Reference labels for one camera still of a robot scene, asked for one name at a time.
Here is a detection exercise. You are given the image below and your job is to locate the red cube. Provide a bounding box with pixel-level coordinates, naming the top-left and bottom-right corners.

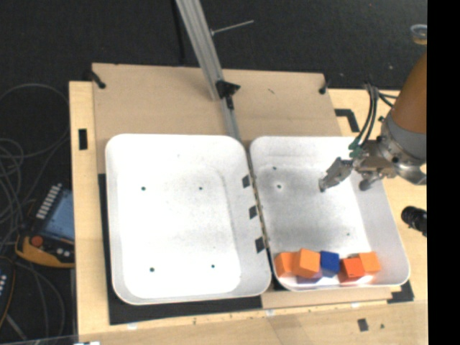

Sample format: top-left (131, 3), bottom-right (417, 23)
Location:
top-left (339, 257), bottom-right (365, 284)

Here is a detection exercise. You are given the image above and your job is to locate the black cylinder on white bracket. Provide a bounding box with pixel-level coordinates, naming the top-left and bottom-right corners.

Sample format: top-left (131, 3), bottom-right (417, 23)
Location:
top-left (401, 206), bottom-right (428, 237)

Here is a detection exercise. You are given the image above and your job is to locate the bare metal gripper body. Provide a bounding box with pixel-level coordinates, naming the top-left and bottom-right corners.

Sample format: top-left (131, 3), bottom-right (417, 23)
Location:
top-left (352, 139), bottom-right (428, 186)

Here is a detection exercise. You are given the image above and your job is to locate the orange cube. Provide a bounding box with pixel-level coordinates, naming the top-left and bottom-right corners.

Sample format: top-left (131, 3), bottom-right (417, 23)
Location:
top-left (293, 248), bottom-right (321, 280)
top-left (273, 252), bottom-right (300, 278)
top-left (357, 251), bottom-right (382, 275)

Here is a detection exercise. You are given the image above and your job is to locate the blue cube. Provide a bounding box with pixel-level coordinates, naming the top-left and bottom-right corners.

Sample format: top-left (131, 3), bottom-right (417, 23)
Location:
top-left (319, 250), bottom-right (341, 275)

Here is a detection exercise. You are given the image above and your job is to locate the thin black and white rod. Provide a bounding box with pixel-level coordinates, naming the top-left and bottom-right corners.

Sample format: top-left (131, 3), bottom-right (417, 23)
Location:
top-left (247, 145), bottom-right (271, 253)

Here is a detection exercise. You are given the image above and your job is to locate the brown cardboard board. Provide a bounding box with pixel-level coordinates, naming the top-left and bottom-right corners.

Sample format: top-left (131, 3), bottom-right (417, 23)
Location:
top-left (91, 62), bottom-right (403, 311)

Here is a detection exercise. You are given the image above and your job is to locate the white plastic tray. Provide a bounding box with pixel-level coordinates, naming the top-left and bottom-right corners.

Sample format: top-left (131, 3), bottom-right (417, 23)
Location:
top-left (248, 135), bottom-right (411, 293)
top-left (104, 132), bottom-right (272, 306)

